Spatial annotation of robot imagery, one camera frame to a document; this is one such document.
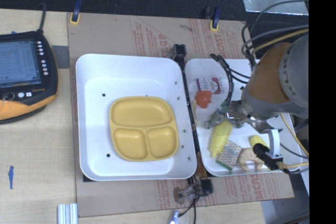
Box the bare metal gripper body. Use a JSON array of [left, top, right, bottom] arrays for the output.
[[219, 100, 256, 129]]

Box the yellow mustard bottle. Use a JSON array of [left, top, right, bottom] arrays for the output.
[[208, 120, 234, 158]]

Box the pale yellow toy banana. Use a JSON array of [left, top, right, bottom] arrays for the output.
[[191, 100, 201, 127]]

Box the orange-red toy tomato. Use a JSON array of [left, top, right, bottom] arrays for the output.
[[194, 90, 213, 109]]

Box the white plastic tray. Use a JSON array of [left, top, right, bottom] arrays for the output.
[[75, 54, 197, 182], [184, 58, 308, 177]]

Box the small white and red carton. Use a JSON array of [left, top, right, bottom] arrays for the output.
[[196, 77, 224, 94]]

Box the yellow toy corn cob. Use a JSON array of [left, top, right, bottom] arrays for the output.
[[249, 134, 269, 151]]

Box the patterned packet with green edge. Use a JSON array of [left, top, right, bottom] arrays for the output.
[[215, 139, 243, 172]]

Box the tan toy croissant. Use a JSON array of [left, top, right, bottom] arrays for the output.
[[237, 147, 266, 172]]

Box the yellow divided plate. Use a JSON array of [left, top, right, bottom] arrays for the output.
[[109, 96, 180, 162]]

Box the brown cardboard board, red print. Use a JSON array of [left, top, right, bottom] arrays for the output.
[[67, 12, 295, 218]]

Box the black block with thin wires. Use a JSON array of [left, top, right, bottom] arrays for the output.
[[193, 177, 214, 196], [170, 44, 187, 61]]

